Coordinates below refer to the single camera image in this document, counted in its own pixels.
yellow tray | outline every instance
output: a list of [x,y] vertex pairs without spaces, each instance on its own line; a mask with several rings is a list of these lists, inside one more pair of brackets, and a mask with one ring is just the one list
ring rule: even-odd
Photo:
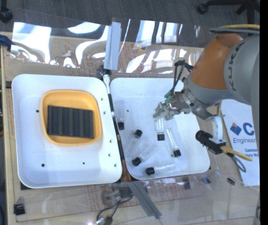
[[[92,110],[94,138],[91,139],[83,137],[48,135],[46,131],[48,122],[48,105]],[[44,94],[41,100],[41,116],[45,136],[49,139],[50,142],[56,145],[87,145],[97,141],[102,134],[102,122],[97,101],[91,94],[84,91],[52,90],[47,92]]]

clear plastic bottle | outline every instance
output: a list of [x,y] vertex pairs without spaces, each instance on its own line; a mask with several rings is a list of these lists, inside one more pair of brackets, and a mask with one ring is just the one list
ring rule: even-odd
[[167,128],[166,129],[166,133],[167,133],[167,137],[168,139],[166,140],[167,145],[169,147],[169,149],[173,152],[173,156],[176,157],[180,157],[181,156],[181,152],[179,149],[179,139],[176,139],[176,134],[174,133],[174,130],[172,127]]
[[157,132],[157,140],[164,141],[164,117],[155,120],[155,131]]
[[134,166],[138,166],[141,162],[145,162],[151,156],[153,156],[158,151],[158,146],[155,143],[147,143],[144,146],[141,146],[132,163]]
[[134,134],[131,134],[125,144],[125,156],[127,156],[128,158],[132,158],[133,155],[136,153],[136,151],[138,150],[139,144],[140,144],[140,137],[142,135],[142,131],[141,130],[136,130]]
[[162,162],[158,162],[157,164],[155,164],[152,167],[148,167],[145,172],[147,173],[147,175],[152,175],[152,174],[162,174],[162,173],[166,173],[169,171],[172,171],[176,168],[176,164],[175,162],[170,159],[170,160],[165,160]]
[[119,130],[124,130],[126,121],[124,100],[117,100],[115,102],[114,114]]

gray carpet floor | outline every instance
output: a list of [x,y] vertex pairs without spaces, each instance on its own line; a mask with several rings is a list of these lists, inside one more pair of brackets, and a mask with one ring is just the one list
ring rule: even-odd
[[[236,14],[239,5],[212,6],[203,15],[197,7],[208,0],[7,0],[14,18],[3,23],[0,32],[12,32],[14,22],[26,22],[54,29],[54,35],[65,36],[62,28],[93,22],[110,25],[112,18],[153,20],[181,23],[185,32],[180,45],[204,47],[212,38],[208,28],[223,25],[245,24],[246,11]],[[255,24],[260,24],[260,14],[255,12]],[[195,26],[201,33],[196,39]]]

white tray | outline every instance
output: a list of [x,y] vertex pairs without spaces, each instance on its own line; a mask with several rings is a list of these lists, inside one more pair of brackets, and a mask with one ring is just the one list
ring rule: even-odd
[[[180,147],[182,156],[172,157],[165,148],[164,141],[157,141],[152,115],[159,102],[164,101],[164,95],[171,89],[171,78],[116,78],[111,82],[113,104],[124,100],[125,129],[120,131],[123,148],[127,138],[136,129],[142,131],[141,144],[151,140],[157,143],[159,151],[149,160],[135,167],[132,161],[126,158],[129,173],[138,180],[157,179],[171,176],[203,173],[209,169],[210,160],[207,149],[196,139],[195,134],[200,130],[196,116],[192,113],[175,115],[174,119],[166,121],[165,127],[173,127],[180,136],[183,144]],[[178,82],[175,91],[181,91],[183,83]],[[157,161],[173,159],[176,169],[162,174],[147,175],[145,169],[153,166]]]
[[[89,145],[61,146],[43,132],[42,96],[51,90],[82,90],[94,96],[102,135]],[[122,167],[105,84],[92,77],[28,75],[12,82],[18,175],[30,188],[113,183]]]

white paper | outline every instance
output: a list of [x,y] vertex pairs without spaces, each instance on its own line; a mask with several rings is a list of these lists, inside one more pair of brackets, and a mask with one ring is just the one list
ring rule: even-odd
[[224,100],[221,110],[225,115],[223,120],[233,150],[253,159],[246,161],[238,157],[246,167],[246,172],[240,171],[243,183],[248,186],[260,185],[258,147],[251,106],[234,100]]

